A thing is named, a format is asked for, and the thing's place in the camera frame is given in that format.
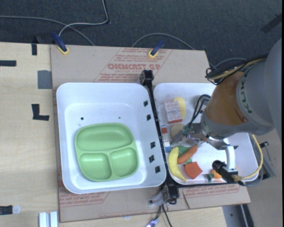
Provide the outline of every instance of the white tray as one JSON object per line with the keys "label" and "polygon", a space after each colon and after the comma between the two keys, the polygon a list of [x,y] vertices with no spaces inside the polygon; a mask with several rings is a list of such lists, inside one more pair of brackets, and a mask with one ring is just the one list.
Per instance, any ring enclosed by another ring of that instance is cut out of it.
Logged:
{"label": "white tray", "polygon": [[[57,90],[57,109],[62,179],[70,192],[154,187],[164,182],[166,169],[146,88],[137,83],[65,83]],[[74,137],[84,126],[106,122],[122,123],[131,130],[140,164],[127,178],[93,182],[80,171]]]}
{"label": "white tray", "polygon": [[[160,126],[167,126],[170,140],[170,128],[173,124],[168,124],[167,122],[164,111],[164,102],[170,102],[178,96],[185,99],[186,117],[181,123],[186,125],[192,118],[194,113],[194,105],[198,97],[202,94],[211,95],[214,88],[215,85],[210,83],[161,83],[154,88],[154,98],[159,123]],[[194,122],[200,122],[200,119],[201,115],[199,115]],[[239,145],[239,147],[235,149],[235,166],[239,170],[239,175],[250,175],[257,169],[257,160],[247,133],[234,134],[226,138],[225,142],[230,145]],[[182,185],[224,183],[225,181],[223,179],[213,179],[211,182],[209,182],[206,178],[206,175],[212,170],[212,163],[215,160],[226,162],[225,150],[216,150],[210,144],[203,143],[192,157],[192,161],[196,161],[203,172],[195,179],[191,179],[186,175],[183,165],[178,165],[183,176],[187,178],[187,181],[184,182],[182,179],[179,179],[172,174],[171,176],[176,182]],[[258,174],[244,181],[253,181],[257,178],[257,176]]]}

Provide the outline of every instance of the cardboard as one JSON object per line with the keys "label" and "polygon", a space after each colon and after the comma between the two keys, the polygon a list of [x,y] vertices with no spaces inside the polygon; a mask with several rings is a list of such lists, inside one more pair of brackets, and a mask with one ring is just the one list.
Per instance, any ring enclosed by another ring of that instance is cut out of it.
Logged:
{"label": "cardboard", "polygon": [[[153,85],[162,82],[207,83],[205,70],[209,67],[204,51],[160,49],[151,59],[150,49],[69,45],[63,55],[51,45],[53,105],[57,170],[59,185],[60,221],[107,218],[155,213],[147,199],[156,195],[159,187],[89,194],[68,192],[62,183],[56,90],[66,82],[136,82],[142,70],[152,70]],[[245,187],[237,184],[183,187],[175,205],[168,211],[188,210],[249,203]]]}

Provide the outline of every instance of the dark gray fabric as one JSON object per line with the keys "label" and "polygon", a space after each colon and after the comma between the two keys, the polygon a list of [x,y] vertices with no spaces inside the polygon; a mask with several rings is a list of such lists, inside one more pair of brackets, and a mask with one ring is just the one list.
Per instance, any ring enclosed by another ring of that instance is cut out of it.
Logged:
{"label": "dark gray fabric", "polygon": [[[268,53],[282,36],[282,0],[105,1],[111,25],[76,27],[95,45],[130,47],[146,34],[166,33],[205,50],[216,64]],[[46,17],[66,24],[105,20],[101,0],[0,0],[0,15]],[[270,23],[276,17],[277,22]],[[40,35],[49,44],[50,33],[62,27],[37,20],[0,19],[0,41],[30,43]],[[70,29],[62,38],[66,44],[89,44]],[[189,49],[163,36],[147,37],[136,47],[154,47],[161,39],[165,48]]]}

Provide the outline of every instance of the light wood surface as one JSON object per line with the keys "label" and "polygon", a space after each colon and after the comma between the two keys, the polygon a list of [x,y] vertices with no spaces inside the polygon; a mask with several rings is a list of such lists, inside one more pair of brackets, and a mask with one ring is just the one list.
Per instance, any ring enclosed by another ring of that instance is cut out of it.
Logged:
{"label": "light wood surface", "polygon": [[[0,60],[16,67],[0,68],[0,206],[20,206],[21,212],[0,216],[0,226],[38,226],[40,212],[59,211],[51,89],[38,89],[37,72],[51,70],[50,46],[0,42]],[[49,121],[33,120],[31,104]],[[146,226],[154,214],[107,218],[59,226]],[[169,212],[173,227],[225,227],[222,207]],[[157,226],[169,226],[164,214]]]}

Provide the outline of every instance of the toy banana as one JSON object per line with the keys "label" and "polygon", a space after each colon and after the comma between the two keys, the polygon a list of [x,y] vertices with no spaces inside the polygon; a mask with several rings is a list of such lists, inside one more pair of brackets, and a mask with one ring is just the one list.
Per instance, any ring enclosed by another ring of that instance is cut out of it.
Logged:
{"label": "toy banana", "polygon": [[167,158],[167,161],[169,163],[169,169],[170,169],[170,172],[174,176],[176,176],[176,177],[182,179],[184,182],[186,182],[187,179],[182,175],[182,173],[181,173],[181,171],[180,171],[180,169],[178,167],[178,163],[177,163],[178,155],[179,155],[179,148],[178,147],[174,147],[170,151],[170,153],[168,155],[168,158]]}

